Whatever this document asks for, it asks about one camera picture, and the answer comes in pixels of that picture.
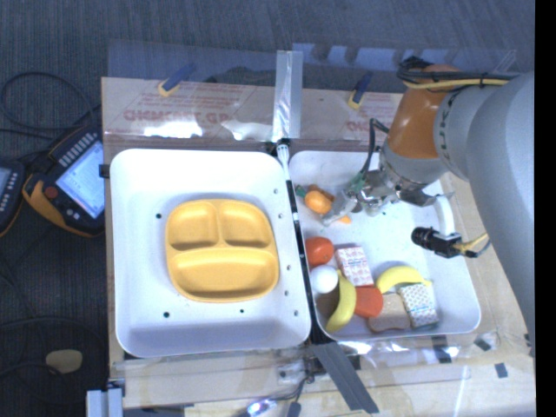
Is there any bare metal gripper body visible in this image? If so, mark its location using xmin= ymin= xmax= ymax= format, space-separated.
xmin=346 ymin=169 xmax=438 ymax=208

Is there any orange carrot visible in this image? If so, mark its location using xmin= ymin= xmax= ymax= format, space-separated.
xmin=295 ymin=183 xmax=353 ymax=226

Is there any white plastic tray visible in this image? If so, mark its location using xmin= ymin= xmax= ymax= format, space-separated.
xmin=288 ymin=149 xmax=483 ymax=343
xmin=109 ymin=147 xmax=313 ymax=359

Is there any red tomato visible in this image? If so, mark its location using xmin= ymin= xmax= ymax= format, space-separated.
xmin=304 ymin=236 xmax=335 ymax=269

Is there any pink printed carton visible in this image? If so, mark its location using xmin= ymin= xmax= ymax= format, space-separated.
xmin=334 ymin=245 xmax=375 ymax=288

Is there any yellow banana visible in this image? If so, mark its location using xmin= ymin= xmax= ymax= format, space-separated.
xmin=374 ymin=265 xmax=434 ymax=295
xmin=325 ymin=270 xmax=358 ymax=334

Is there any white egg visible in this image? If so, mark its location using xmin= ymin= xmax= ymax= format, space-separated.
xmin=308 ymin=265 xmax=340 ymax=295

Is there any red-orange rounded block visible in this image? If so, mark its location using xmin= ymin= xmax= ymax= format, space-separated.
xmin=354 ymin=285 xmax=385 ymax=320

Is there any brown cardboard board red print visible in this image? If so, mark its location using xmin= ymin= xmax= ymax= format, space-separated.
xmin=100 ymin=76 xmax=536 ymax=417

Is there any white patterned carton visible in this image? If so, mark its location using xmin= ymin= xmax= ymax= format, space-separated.
xmin=397 ymin=281 xmax=440 ymax=330

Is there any brown bread slice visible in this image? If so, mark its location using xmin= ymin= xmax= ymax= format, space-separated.
xmin=367 ymin=293 xmax=412 ymax=334

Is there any yellow divided plate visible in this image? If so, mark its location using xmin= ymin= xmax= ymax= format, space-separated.
xmin=164 ymin=198 xmax=281 ymax=304

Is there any black cylinder on white bracket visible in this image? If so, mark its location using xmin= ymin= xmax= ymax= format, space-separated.
xmin=410 ymin=192 xmax=464 ymax=260

